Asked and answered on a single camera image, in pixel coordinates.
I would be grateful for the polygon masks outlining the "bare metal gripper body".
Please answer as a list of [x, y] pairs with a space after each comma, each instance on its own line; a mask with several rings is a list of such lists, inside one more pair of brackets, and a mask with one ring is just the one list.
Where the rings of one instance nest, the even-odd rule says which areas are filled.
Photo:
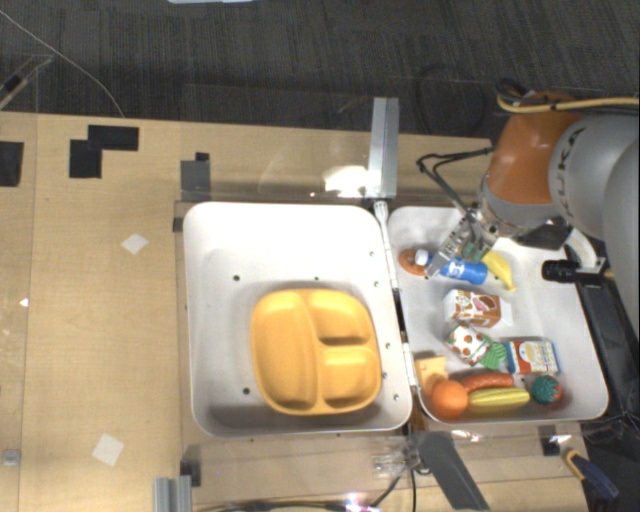
[[446, 239], [446, 257], [481, 261], [496, 243], [493, 228], [476, 210], [468, 209]]

